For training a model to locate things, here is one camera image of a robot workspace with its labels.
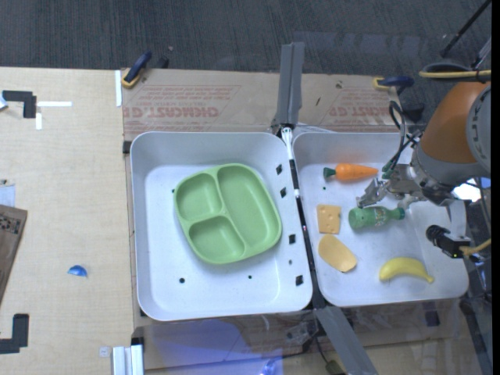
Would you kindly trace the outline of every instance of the toy carrot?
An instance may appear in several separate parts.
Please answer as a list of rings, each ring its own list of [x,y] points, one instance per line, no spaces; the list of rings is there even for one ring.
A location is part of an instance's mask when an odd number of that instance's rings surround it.
[[[356,180],[377,175],[378,169],[371,166],[362,166],[359,164],[349,164],[348,162],[340,162],[335,169],[325,167],[323,176],[325,179],[335,177],[339,180]]]

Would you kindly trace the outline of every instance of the black fabric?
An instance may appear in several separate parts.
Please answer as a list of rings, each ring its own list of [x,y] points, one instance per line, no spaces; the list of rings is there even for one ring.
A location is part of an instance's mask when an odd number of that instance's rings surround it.
[[[485,1],[0,0],[0,66],[119,69],[150,50],[171,69],[278,72],[304,41],[304,73],[415,77],[403,108],[428,117],[451,86],[418,72]],[[491,4],[449,58],[471,64],[490,36]]]

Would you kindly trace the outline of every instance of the green plate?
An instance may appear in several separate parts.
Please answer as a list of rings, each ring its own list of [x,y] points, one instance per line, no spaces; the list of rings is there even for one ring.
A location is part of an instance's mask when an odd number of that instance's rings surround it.
[[[189,245],[208,263],[247,259],[280,239],[276,206],[249,166],[225,164],[197,172],[177,185],[173,198]]]

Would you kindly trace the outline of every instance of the yellow banana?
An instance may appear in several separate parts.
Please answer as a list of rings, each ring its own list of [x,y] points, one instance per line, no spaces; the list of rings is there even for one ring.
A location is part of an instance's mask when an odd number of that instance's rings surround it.
[[[389,280],[398,275],[413,275],[425,279],[430,284],[434,282],[434,278],[427,273],[422,262],[410,257],[390,259],[380,268],[378,274],[380,280]]]

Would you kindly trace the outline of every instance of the white tray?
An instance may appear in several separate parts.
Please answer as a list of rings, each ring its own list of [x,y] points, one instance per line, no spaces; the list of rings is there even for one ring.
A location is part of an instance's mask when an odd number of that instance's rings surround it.
[[[356,207],[355,198],[363,195],[370,179],[345,183],[323,178],[325,166],[334,168],[341,162],[381,169],[396,152],[398,143],[398,134],[366,133],[306,133],[294,140],[298,182],[318,283],[325,299],[334,305],[350,307],[457,298],[469,286],[463,260],[448,257],[425,236],[426,229],[432,224],[450,228],[446,208],[430,202],[415,202],[410,205],[404,220],[392,220],[380,228],[354,231],[348,223],[348,212]],[[411,152],[412,149],[407,148],[399,162],[409,163]],[[332,268],[317,253],[323,236],[318,231],[316,217],[319,204],[341,206],[341,228],[336,236],[358,259],[355,269],[347,273]],[[379,205],[393,209],[397,201],[387,196]],[[428,284],[415,277],[396,277],[389,282],[380,282],[380,267],[398,255],[422,260],[434,282]]]
[[[138,301],[155,320],[288,313],[313,292],[287,150],[266,133],[149,132],[130,148]],[[191,250],[177,220],[172,190],[211,166],[241,163],[267,186],[283,225],[270,250],[224,265]]]

